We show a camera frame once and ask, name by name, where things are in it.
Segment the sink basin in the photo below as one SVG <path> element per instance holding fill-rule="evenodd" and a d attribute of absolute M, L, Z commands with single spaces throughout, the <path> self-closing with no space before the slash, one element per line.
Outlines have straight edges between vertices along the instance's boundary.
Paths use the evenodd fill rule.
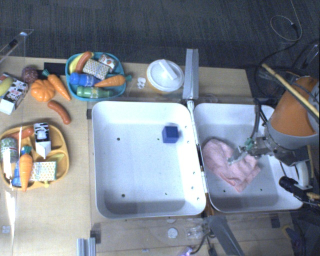
<path fill-rule="evenodd" d="M 96 207 L 111 219 L 197 215 L 206 205 L 190 113 L 178 103 L 102 101 L 92 109 Z M 164 143 L 165 126 L 178 129 Z"/>
<path fill-rule="evenodd" d="M 269 118 L 274 109 L 262 106 L 262 111 Z M 194 119 L 203 144 L 214 137 L 236 148 L 244 146 L 255 122 L 255 106 L 246 104 L 202 103 L 194 110 Z M 259 134 L 264 133 L 262 121 Z M 294 210 L 302 206 L 301 201 L 280 187 L 279 179 L 284 175 L 280 162 L 274 156 L 262 156 L 258 160 L 260 173 L 252 183 L 238 193 L 226 181 L 204 168 L 212 205 L 224 213 L 245 213 Z M 283 164 L 286 174 L 298 180 L 294 167 Z"/>

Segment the white lid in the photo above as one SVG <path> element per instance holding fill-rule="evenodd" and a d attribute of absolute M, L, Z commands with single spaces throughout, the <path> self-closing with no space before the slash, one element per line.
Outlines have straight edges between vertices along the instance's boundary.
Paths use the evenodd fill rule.
<path fill-rule="evenodd" d="M 184 73 L 174 62 L 158 59 L 152 62 L 146 75 L 150 83 L 160 91 L 173 92 L 178 90 L 184 83 Z"/>

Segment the green toy bottle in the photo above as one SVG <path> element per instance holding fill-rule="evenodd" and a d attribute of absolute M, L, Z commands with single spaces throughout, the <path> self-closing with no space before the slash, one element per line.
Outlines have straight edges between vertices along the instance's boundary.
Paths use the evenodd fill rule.
<path fill-rule="evenodd" d="M 76 89 L 76 95 L 79 97 L 90 99 L 108 98 L 113 96 L 113 91 L 101 89 L 98 87 L 78 86 Z"/>

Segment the toy sausage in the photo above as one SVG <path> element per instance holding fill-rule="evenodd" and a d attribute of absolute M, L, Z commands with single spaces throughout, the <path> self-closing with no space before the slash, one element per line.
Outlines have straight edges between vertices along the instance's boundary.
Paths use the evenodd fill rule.
<path fill-rule="evenodd" d="M 92 57 L 91 51 L 85 51 L 75 66 L 75 72 L 81 73 L 86 62 Z"/>
<path fill-rule="evenodd" d="M 34 132 L 35 132 L 35 130 L 34 130 L 33 126 L 30 126 L 30 127 L 23 129 L 21 131 L 21 140 L 28 138 L 29 136 L 34 134 Z M 14 132 L 14 133 L 7 135 L 6 137 L 15 138 L 17 141 L 19 141 L 19 133 L 20 133 L 20 131 L 17 131 L 17 132 Z"/>
<path fill-rule="evenodd" d="M 68 114 L 68 112 L 65 110 L 65 108 L 60 105 L 58 102 L 54 101 L 54 100 L 50 100 L 47 104 L 47 106 L 54 110 L 55 112 L 57 112 L 60 117 L 62 118 L 62 121 L 65 125 L 68 125 L 71 123 L 71 119 L 70 116 Z"/>

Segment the gray carpet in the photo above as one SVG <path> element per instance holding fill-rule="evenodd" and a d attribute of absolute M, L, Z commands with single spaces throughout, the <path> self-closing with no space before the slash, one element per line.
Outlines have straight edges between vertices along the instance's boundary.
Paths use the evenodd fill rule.
<path fill-rule="evenodd" d="M 272 67 L 291 68 L 319 41 L 318 0 L 293 0 L 302 37 L 268 58 Z M 112 53 L 122 62 L 156 59 L 184 65 L 186 48 L 199 49 L 205 67 L 246 68 L 254 97 L 268 96 L 256 81 L 255 66 L 293 44 L 301 34 L 290 0 L 3 0 L 0 27 L 34 29 L 27 56 L 67 59 L 84 51 Z M 0 34 L 2 42 L 7 35 Z M 319 78 L 319 56 L 301 70 Z"/>

